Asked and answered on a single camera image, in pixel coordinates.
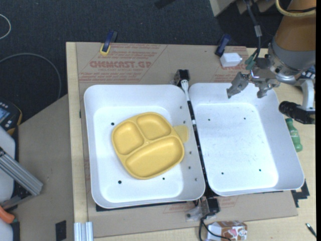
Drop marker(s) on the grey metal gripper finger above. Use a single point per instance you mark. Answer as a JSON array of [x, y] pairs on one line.
[[263, 90], [237, 85]]

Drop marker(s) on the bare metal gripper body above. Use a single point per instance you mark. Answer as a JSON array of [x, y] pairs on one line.
[[264, 71]]

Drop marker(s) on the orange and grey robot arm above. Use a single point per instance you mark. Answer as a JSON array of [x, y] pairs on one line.
[[297, 26]]

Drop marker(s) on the thin black and white rod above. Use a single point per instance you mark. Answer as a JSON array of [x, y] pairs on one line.
[[192, 117]]

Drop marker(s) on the green plastic bottle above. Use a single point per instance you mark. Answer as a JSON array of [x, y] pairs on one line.
[[294, 135]]

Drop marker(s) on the white plastic tray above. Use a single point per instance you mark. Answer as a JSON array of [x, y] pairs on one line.
[[238, 147], [105, 159]]

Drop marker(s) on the yellow divided plate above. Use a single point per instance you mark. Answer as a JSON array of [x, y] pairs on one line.
[[150, 147]]

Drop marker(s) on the brown cardboard board red print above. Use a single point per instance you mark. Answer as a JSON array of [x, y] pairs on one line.
[[130, 64]]

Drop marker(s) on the brown and white carton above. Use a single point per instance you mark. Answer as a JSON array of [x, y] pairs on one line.
[[230, 231]]

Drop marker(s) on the black pen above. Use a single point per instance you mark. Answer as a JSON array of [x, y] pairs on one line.
[[311, 230]]

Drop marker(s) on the black cylinder on white bracket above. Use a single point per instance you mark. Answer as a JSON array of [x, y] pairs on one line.
[[296, 110]]

